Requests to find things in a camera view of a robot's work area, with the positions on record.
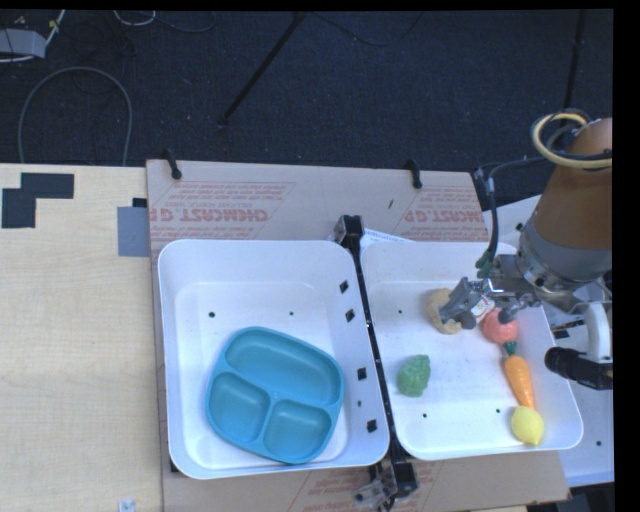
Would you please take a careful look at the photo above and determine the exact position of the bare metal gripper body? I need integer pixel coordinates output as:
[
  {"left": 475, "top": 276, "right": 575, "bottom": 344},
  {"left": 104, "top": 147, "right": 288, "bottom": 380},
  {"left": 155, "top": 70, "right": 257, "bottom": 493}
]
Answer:
[{"left": 485, "top": 252, "right": 610, "bottom": 310}]

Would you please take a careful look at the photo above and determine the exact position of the beige toy biscuit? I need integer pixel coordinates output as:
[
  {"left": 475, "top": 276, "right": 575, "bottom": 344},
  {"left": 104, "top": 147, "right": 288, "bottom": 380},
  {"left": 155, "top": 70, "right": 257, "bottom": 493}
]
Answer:
[{"left": 425, "top": 287, "right": 464, "bottom": 335}]

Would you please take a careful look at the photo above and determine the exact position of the white plastic tray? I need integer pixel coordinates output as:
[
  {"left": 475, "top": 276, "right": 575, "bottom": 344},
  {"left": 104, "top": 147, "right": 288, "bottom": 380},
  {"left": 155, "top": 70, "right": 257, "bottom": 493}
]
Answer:
[
  {"left": 359, "top": 239, "right": 585, "bottom": 462},
  {"left": 157, "top": 238, "right": 391, "bottom": 480}
]

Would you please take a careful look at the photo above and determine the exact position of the orange carrot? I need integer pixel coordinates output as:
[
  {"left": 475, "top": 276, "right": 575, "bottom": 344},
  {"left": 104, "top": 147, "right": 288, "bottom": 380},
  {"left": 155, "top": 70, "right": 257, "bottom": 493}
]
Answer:
[{"left": 501, "top": 340, "right": 537, "bottom": 411}]

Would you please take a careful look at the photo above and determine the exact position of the green broccoli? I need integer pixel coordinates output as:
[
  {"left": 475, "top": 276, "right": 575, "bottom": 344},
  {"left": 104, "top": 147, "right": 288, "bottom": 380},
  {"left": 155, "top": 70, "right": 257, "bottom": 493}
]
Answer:
[{"left": 396, "top": 354, "right": 433, "bottom": 399}]

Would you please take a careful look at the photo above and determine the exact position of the thin black rod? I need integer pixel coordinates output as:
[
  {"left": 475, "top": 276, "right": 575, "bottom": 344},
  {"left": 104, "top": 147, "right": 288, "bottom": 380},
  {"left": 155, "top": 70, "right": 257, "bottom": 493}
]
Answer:
[{"left": 344, "top": 233, "right": 410, "bottom": 471}]

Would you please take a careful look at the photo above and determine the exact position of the white paper sheet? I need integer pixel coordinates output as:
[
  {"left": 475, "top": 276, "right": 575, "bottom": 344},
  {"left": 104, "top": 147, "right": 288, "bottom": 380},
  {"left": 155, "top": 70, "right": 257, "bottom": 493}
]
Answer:
[{"left": 363, "top": 228, "right": 417, "bottom": 247}]

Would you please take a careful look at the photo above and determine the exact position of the yellow lemon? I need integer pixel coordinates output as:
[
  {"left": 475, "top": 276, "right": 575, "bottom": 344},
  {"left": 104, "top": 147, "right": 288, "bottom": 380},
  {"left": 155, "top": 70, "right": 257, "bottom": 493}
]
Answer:
[{"left": 510, "top": 405, "right": 546, "bottom": 447}]

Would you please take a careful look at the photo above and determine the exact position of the brown cardboard board red print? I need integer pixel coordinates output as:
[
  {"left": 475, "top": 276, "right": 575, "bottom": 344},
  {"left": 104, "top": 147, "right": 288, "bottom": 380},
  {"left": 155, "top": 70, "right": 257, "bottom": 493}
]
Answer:
[{"left": 145, "top": 159, "right": 572, "bottom": 512}]

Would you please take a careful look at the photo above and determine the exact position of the blue divided plate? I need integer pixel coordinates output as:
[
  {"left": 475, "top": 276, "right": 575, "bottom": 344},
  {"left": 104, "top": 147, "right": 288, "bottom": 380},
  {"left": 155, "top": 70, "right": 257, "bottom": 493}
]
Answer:
[{"left": 204, "top": 325, "right": 346, "bottom": 466}]

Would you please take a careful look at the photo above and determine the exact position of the black cylinder on white bracket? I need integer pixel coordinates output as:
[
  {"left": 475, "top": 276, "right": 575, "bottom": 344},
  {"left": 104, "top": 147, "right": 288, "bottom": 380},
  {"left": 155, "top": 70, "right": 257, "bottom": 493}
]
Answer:
[{"left": 543, "top": 299, "right": 614, "bottom": 392}]

